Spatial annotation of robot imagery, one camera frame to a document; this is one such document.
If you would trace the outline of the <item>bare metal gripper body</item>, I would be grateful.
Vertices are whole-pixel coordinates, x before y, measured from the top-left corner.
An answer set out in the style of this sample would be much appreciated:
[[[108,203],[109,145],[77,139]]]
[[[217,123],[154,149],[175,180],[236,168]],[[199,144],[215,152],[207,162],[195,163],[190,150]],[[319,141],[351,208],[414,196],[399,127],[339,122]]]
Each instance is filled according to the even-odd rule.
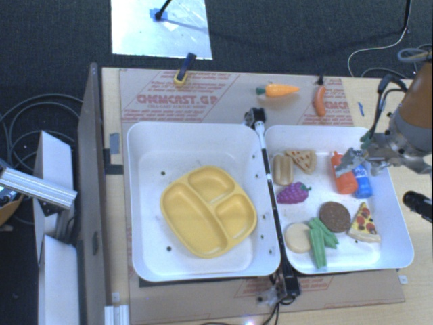
[[[432,166],[424,160],[429,152],[415,148],[400,133],[375,133],[365,139],[365,150],[367,162],[384,160],[388,167],[404,166],[419,175],[432,174]]]

